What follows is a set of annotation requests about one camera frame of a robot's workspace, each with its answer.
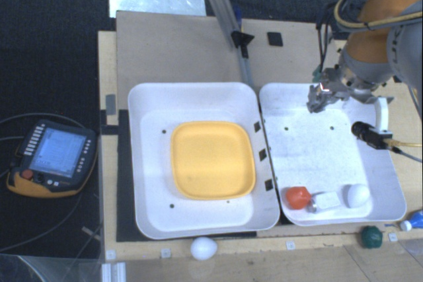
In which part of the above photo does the brown cardboard board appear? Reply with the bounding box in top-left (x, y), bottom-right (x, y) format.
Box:
top-left (116, 11), bottom-right (423, 239)

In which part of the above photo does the yellow plate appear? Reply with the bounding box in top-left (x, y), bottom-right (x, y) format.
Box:
top-left (170, 121), bottom-right (257, 201)

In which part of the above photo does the green round toy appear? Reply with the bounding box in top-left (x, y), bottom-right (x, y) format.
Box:
top-left (360, 225), bottom-right (384, 249)

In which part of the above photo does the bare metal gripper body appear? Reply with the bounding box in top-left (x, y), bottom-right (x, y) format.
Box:
top-left (317, 67), bottom-right (379, 104)

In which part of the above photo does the white plastic tray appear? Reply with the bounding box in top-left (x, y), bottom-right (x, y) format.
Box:
top-left (128, 81), bottom-right (281, 240)
top-left (258, 82), bottom-right (408, 227)

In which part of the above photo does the blue and white bottle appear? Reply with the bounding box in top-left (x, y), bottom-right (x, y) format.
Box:
top-left (399, 209), bottom-right (423, 232)

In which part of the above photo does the small clear plastic bottle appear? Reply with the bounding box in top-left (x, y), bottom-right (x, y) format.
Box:
top-left (307, 191), bottom-right (343, 214)

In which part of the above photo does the black cylinder on white bracket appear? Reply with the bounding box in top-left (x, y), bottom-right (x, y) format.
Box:
top-left (350, 96), bottom-right (395, 151)

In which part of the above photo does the red rounded toy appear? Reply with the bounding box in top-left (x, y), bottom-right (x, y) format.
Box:
top-left (285, 186), bottom-right (312, 210)

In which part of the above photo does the white egg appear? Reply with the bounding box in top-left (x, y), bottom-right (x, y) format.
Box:
top-left (190, 236), bottom-right (219, 262)
top-left (346, 184), bottom-right (371, 209)

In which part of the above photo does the black square pad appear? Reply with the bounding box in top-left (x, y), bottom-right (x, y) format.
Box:
top-left (266, 31), bottom-right (284, 48)

